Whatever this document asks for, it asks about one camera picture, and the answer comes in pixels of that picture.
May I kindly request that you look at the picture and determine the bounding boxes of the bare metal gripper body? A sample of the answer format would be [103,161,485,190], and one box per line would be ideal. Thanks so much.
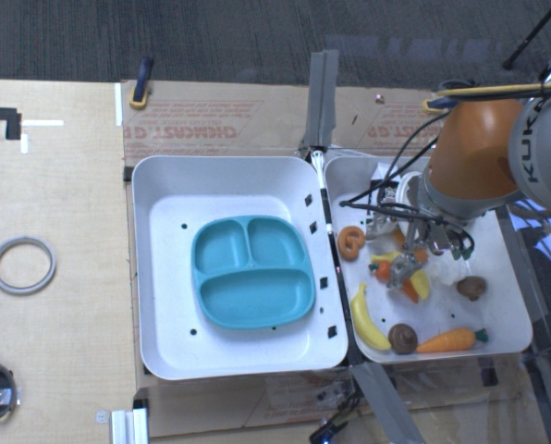
[406,217,466,255]

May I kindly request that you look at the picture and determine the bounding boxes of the small orange carrot green top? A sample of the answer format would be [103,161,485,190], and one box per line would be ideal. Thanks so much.
[368,260,393,282]

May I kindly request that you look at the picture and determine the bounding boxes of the orange doughnut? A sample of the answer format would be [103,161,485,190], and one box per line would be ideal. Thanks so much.
[337,226,366,262]

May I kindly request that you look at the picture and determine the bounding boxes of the yellow banana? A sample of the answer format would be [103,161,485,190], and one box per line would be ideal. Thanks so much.
[349,282,393,352]

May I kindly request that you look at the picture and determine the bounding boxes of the brown mushroom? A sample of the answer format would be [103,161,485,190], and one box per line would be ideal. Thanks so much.
[456,275,488,302]

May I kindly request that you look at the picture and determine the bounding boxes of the brown chocolate swirl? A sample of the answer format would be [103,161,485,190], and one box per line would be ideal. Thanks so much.
[387,323,419,355]

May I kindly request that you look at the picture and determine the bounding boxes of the large orange carrot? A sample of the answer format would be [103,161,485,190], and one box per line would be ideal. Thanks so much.
[416,327,489,354]

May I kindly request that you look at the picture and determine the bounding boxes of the white plastic tray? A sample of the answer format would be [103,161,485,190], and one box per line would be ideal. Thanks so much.
[324,154,534,365]
[130,154,349,381]

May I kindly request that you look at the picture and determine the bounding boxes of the thin black and white rod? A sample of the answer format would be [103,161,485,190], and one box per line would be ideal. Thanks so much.
[309,149,351,304]

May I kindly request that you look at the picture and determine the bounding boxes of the blue divided plate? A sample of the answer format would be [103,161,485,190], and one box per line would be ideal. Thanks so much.
[190,215,317,331]

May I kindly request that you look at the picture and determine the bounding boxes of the brown cardboard board red print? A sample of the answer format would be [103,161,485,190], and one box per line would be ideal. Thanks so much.
[120,79,538,439]

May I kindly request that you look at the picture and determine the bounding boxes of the black block with thin wires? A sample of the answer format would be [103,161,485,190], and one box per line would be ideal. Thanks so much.
[309,416,350,444]

